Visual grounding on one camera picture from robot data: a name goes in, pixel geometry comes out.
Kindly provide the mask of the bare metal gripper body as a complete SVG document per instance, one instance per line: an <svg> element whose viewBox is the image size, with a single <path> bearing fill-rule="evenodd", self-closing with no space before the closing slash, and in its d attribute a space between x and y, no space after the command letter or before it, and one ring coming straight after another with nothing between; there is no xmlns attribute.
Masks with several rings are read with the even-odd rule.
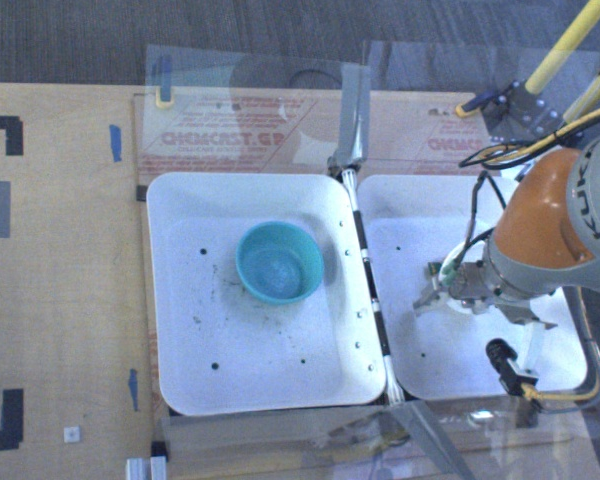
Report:
<svg viewBox="0 0 600 480"><path fill-rule="evenodd" d="M461 311L483 314L500 303L501 286L492 266L485 260L463 262L446 277L450 298Z"/></svg>

